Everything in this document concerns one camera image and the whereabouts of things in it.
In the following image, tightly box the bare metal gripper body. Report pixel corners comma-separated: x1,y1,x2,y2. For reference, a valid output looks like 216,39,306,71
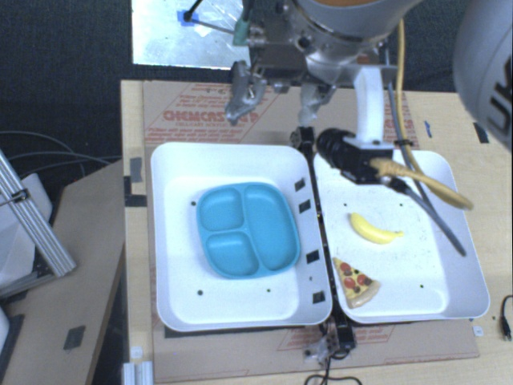
246,0,388,94

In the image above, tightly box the brown cardboard board red print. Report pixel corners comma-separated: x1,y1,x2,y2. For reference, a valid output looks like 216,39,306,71
142,79,481,377

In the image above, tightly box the thin black rod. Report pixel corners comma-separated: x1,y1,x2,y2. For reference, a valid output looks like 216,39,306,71
304,145,342,322

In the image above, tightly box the blue divided plate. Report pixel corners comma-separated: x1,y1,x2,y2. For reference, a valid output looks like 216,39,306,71
196,181,302,281

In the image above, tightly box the yellow banana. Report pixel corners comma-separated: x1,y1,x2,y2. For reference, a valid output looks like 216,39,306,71
349,211,406,245

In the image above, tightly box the white plastic tray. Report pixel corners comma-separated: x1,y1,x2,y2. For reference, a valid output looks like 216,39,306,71
313,148,491,325
149,141,334,333

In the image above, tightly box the pizza slice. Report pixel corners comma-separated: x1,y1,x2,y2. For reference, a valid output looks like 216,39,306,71
332,256,382,310

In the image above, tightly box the black block with thin wires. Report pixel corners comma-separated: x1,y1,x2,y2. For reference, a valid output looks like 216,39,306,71
289,125,316,151
333,317,357,351

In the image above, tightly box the black cylinder on white bracket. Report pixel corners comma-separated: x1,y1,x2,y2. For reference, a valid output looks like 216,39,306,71
316,64,398,185

